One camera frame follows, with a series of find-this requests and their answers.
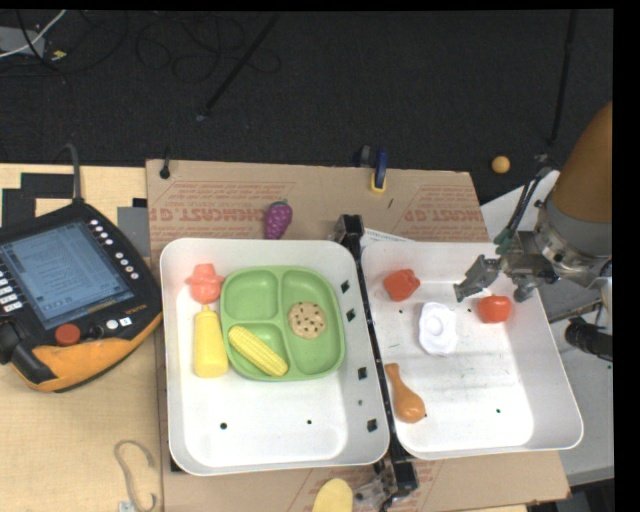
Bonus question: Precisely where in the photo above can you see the yellow corn cob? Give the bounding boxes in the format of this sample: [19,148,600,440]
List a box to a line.
[227,324,290,378]

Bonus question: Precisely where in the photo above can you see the thin black rod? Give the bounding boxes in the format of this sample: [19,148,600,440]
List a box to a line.
[347,233,407,469]

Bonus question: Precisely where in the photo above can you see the red tomato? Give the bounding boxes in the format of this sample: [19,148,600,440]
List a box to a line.
[475,294,513,325]

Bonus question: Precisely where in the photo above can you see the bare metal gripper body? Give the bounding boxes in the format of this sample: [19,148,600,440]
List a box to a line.
[498,229,613,290]

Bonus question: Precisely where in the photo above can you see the white printed paper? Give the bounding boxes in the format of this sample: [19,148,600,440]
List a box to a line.
[361,227,417,246]

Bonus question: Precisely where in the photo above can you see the white plastic tray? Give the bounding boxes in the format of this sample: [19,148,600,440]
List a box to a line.
[159,236,392,477]
[359,239,585,462]

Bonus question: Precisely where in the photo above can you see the yellow mustard bottle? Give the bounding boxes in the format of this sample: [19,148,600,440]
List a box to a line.
[192,304,230,379]

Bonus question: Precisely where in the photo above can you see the green divided plate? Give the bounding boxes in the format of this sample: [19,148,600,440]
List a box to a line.
[219,265,348,383]

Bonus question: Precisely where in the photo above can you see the brown cardboard board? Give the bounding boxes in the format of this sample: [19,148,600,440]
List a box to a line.
[144,158,572,512]

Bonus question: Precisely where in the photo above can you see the brown chocolate chip biscuit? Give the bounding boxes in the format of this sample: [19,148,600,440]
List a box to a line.
[286,300,328,341]

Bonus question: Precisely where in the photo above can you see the black cylinder on white bracket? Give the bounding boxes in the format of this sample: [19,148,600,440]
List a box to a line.
[564,273,614,363]

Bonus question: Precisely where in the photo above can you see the orange bell pepper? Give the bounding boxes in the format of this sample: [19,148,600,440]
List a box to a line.
[382,268,422,303]

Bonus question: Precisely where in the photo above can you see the pink-orange toy figure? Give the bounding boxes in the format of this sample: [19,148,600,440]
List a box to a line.
[184,262,226,306]

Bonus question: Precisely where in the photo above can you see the yellow rounded toy food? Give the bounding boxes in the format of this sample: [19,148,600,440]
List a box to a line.
[311,477,355,512]

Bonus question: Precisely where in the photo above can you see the white fried egg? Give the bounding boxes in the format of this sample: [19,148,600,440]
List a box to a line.
[417,300,460,358]

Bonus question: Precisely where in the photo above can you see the orange chicken drumstick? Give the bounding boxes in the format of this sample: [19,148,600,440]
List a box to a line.
[383,362,428,425]

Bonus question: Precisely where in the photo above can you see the black block with wires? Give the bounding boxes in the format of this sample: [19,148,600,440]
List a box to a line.
[332,213,365,246]
[371,457,421,507]

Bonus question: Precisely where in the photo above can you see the purple grapes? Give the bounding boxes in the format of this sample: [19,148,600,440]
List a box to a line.
[263,198,294,241]

